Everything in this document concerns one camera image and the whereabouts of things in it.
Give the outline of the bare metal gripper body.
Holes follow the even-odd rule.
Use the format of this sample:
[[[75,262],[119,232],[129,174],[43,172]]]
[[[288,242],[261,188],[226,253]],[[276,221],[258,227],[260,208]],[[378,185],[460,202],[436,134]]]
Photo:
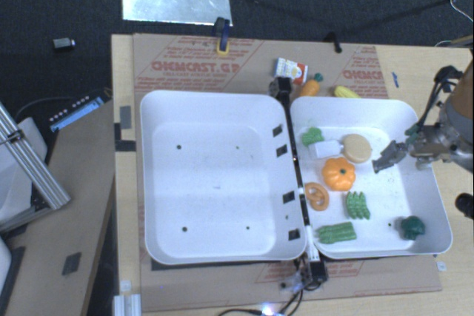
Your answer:
[[[418,127],[406,131],[407,151],[416,168],[428,169],[435,161],[464,166],[464,139],[446,124]]]

